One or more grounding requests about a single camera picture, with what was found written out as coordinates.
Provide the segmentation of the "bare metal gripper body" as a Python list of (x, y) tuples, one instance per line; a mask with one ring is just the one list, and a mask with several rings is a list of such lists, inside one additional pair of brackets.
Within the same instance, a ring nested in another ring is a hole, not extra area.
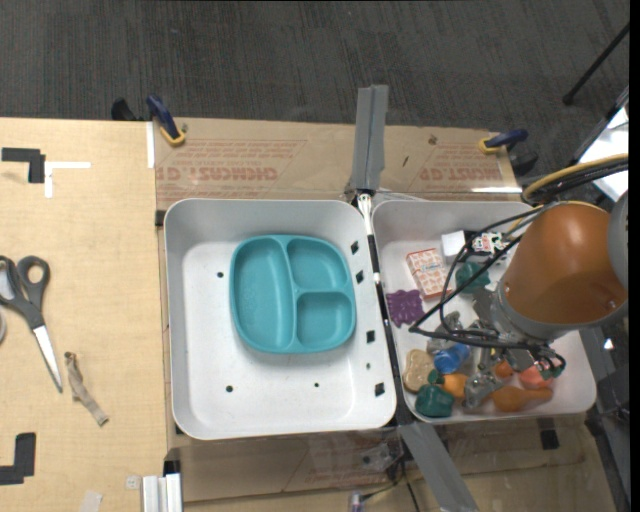
[(472, 305), (479, 321), (494, 335), (505, 360), (518, 372), (549, 357), (545, 328), (515, 311), (502, 291), (477, 290)]

